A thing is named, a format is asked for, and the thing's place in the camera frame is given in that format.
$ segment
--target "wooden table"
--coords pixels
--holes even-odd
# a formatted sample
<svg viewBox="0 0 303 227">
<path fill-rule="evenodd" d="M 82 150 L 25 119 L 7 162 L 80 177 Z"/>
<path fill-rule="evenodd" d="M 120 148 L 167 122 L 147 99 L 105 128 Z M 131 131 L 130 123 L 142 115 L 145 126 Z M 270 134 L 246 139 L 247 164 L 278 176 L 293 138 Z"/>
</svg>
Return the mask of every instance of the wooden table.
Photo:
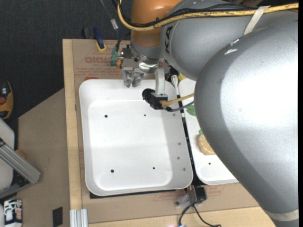
<svg viewBox="0 0 303 227">
<path fill-rule="evenodd" d="M 63 63 L 64 63 L 64 82 L 65 82 L 65 104 L 66 104 L 66 124 L 67 124 L 67 147 L 69 165 L 69 187 L 70 205 L 72 210 L 82 209 L 80 165 L 78 149 L 78 131 L 76 115 L 76 98 L 73 70 L 72 40 L 63 40 Z M 106 223 L 90 224 L 90 227 L 177 227 L 177 215 L 141 218 Z M 243 208 L 234 210 L 221 210 L 203 212 L 205 221 L 212 224 L 221 224 L 223 227 L 273 227 L 274 224 L 260 207 Z M 197 214 L 186 214 L 182 222 L 188 227 L 205 226 L 198 218 Z"/>
</svg>

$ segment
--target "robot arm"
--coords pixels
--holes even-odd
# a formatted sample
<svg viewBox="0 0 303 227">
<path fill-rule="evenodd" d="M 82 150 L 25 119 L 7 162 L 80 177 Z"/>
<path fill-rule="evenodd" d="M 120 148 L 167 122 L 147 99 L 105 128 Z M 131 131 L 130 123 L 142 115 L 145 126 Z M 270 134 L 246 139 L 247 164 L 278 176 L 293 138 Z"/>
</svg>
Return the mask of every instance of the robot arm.
<svg viewBox="0 0 303 227">
<path fill-rule="evenodd" d="M 134 0 L 132 23 L 219 0 Z M 299 226 L 297 78 L 298 14 L 196 17 L 132 31 L 139 64 L 167 61 L 196 80 L 196 114 L 208 142 L 278 227 Z"/>
</svg>

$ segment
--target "white tray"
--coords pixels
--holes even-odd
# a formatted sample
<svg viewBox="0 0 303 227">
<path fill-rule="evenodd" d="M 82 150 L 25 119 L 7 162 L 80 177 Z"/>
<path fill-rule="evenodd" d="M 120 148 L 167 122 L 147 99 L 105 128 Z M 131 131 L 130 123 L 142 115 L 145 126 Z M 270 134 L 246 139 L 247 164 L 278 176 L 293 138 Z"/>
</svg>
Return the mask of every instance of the white tray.
<svg viewBox="0 0 303 227">
<path fill-rule="evenodd" d="M 169 99 L 176 98 L 165 83 Z M 96 195 L 180 189 L 192 182 L 180 113 L 151 108 L 142 98 L 145 88 L 154 89 L 155 81 L 126 88 L 122 80 L 91 79 L 80 86 L 85 179 Z"/>
<path fill-rule="evenodd" d="M 14 131 L 0 118 L 0 137 L 10 147 L 14 148 L 15 133 Z M 13 181 L 13 168 L 6 162 L 0 159 L 0 191 L 8 188 Z"/>
<path fill-rule="evenodd" d="M 195 85 L 196 82 L 193 80 L 181 80 L 178 85 L 180 95 L 186 96 L 192 94 L 195 90 Z M 192 98 L 184 100 L 183 105 L 190 103 L 192 100 Z M 200 130 L 198 120 L 195 116 L 190 115 L 186 109 L 184 111 L 189 141 L 192 148 L 193 159 L 198 178 L 208 185 L 237 183 L 238 181 L 236 178 L 225 167 L 217 155 L 207 156 L 202 153 L 197 142 Z"/>
</svg>

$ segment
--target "power drill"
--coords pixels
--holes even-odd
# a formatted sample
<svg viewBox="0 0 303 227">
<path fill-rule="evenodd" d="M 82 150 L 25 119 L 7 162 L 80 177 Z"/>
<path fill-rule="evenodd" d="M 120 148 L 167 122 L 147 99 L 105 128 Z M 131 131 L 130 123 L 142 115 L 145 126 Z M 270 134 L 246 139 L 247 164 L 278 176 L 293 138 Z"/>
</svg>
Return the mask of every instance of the power drill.
<svg viewBox="0 0 303 227">
<path fill-rule="evenodd" d="M 8 81 L 0 79 L 0 118 L 8 119 L 13 110 L 13 91 Z"/>
</svg>

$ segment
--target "black floor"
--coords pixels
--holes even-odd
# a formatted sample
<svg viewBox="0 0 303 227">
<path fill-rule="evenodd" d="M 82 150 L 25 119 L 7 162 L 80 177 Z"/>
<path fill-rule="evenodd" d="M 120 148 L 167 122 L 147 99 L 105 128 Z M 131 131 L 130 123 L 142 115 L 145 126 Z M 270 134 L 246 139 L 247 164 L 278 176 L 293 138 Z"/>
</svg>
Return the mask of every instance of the black floor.
<svg viewBox="0 0 303 227">
<path fill-rule="evenodd" d="M 130 7 L 126 0 L 125 11 Z M 63 88 L 62 39 L 80 38 L 83 25 L 98 26 L 104 39 L 116 39 L 99 0 L 0 0 L 0 78 L 12 85 L 14 117 Z M 122 27 L 121 34 L 126 32 Z"/>
</svg>

